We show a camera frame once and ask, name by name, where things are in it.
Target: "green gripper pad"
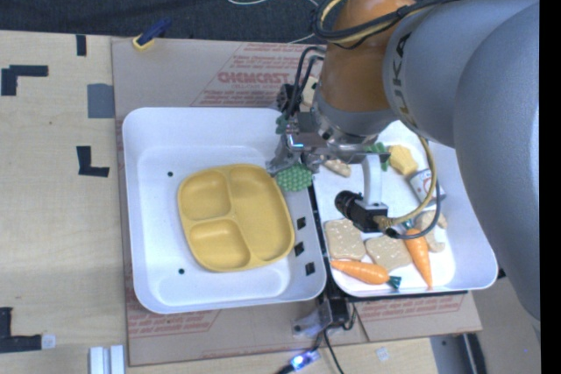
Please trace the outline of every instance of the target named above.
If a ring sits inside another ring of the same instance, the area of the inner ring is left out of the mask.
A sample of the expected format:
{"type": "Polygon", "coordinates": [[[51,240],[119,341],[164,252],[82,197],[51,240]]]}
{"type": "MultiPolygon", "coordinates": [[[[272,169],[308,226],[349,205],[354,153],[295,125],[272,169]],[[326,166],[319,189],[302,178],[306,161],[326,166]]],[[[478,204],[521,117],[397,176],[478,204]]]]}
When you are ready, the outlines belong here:
{"type": "Polygon", "coordinates": [[[278,172],[275,176],[277,184],[287,192],[298,192],[312,185],[312,172],[301,163],[278,172]]]}

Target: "toy vegetable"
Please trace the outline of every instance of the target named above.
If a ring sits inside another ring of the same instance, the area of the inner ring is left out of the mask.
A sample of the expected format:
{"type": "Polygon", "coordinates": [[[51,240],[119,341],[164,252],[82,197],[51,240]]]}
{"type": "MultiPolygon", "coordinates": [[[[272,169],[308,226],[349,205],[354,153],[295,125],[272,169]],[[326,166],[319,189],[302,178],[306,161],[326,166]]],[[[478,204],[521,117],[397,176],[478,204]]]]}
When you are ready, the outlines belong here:
{"type": "MultiPolygon", "coordinates": [[[[407,236],[413,236],[421,232],[419,229],[411,228],[406,232],[407,236]]],[[[404,240],[405,245],[413,259],[413,265],[423,276],[424,281],[432,287],[432,270],[430,269],[429,246],[424,236],[404,240]]]]}
{"type": "Polygon", "coordinates": [[[330,263],[336,270],[367,284],[380,285],[388,283],[397,290],[401,283],[400,277],[390,276],[382,265],[368,264],[357,260],[331,260],[330,263]]]}

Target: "gray floor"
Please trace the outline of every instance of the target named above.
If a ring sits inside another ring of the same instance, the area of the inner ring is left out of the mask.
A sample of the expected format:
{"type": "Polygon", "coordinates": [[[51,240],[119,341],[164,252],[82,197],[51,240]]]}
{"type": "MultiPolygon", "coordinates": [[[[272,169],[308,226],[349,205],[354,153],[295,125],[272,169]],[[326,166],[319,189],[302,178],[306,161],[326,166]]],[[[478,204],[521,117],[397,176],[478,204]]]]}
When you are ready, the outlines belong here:
{"type": "Polygon", "coordinates": [[[538,374],[541,345],[508,278],[473,292],[483,330],[471,335],[434,337],[440,374],[538,374]],[[480,355],[473,345],[476,337],[480,355]]]}

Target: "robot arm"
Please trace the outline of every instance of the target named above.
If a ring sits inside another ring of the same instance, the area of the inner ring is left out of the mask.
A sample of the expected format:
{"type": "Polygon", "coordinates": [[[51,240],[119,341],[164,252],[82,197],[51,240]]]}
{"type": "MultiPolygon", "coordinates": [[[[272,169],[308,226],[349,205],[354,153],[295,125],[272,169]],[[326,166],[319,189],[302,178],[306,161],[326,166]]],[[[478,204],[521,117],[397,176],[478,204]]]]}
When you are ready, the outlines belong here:
{"type": "Polygon", "coordinates": [[[539,329],[539,0],[326,0],[314,32],[328,45],[313,105],[286,117],[270,172],[298,159],[312,171],[359,162],[397,119],[454,148],[479,223],[539,329]]]}

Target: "yellow cable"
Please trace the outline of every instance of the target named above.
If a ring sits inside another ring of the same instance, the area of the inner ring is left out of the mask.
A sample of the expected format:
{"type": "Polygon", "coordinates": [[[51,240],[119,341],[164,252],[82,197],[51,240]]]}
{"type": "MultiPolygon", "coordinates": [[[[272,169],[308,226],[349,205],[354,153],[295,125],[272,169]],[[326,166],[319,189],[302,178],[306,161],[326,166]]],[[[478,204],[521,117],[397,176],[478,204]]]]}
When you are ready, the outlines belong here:
{"type": "Polygon", "coordinates": [[[409,212],[406,215],[395,217],[395,218],[390,218],[383,215],[376,215],[373,218],[373,220],[376,223],[378,223],[378,226],[382,230],[386,230],[388,228],[391,228],[395,224],[403,223],[406,222],[407,220],[411,220],[412,218],[415,218],[423,211],[423,209],[425,209],[428,206],[428,204],[432,200],[432,195],[435,192],[435,188],[437,186],[437,167],[435,165],[435,160],[432,155],[432,151],[429,148],[429,143],[427,142],[427,139],[419,135],[417,136],[419,137],[419,140],[421,141],[421,145],[423,146],[423,149],[427,155],[427,161],[429,163],[429,169],[431,172],[429,192],[427,193],[427,196],[424,198],[423,202],[419,204],[419,206],[417,206],[415,210],[409,212]]]}

